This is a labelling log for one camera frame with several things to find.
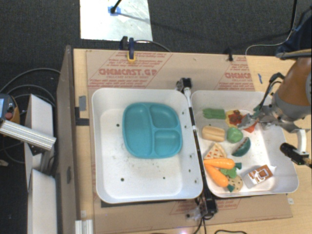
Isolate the tan lattice pie slice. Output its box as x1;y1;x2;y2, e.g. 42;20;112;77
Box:
204;142;228;160

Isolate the thin black and white rod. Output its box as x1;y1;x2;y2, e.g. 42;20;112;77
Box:
183;87;208;195

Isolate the green and red watermelon slice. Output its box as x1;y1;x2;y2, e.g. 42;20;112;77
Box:
231;136;252;157

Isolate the brown chocolate chip biscuit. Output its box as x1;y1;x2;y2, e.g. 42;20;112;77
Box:
225;175;244;193

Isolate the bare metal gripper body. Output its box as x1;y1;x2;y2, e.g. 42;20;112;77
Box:
251;104;285;126

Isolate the blue divided plate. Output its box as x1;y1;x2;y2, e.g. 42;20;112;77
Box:
121;102;183;159

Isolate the green round toy fruit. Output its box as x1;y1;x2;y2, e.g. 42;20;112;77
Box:
226;127;244;144

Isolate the black block with thin wires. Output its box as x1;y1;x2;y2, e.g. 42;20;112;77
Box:
176;77;193;91
198;194;218;215

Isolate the green broccoli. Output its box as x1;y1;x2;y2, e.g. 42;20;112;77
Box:
219;167;238;179

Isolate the white and brown carton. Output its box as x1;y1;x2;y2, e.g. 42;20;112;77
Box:
242;164;275;190

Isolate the yellow and red pizza slice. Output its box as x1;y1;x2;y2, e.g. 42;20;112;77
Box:
224;109;245;128

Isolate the tan bread loaf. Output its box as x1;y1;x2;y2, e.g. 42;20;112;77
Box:
201;125;226;142

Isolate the red wedge toy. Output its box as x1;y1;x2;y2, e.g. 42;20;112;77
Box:
243;121;258;133

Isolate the white plastic tray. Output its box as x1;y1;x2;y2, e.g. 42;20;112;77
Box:
91;87;204;204
190;89;300;198

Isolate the orange carrot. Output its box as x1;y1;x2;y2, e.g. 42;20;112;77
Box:
203;157;243;170
204;164;235;193

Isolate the black cylinder on white bracket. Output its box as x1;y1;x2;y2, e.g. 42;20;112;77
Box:
279;128;312;167

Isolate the brown cardboard board red print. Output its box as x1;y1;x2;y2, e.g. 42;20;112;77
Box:
85;49;293;229

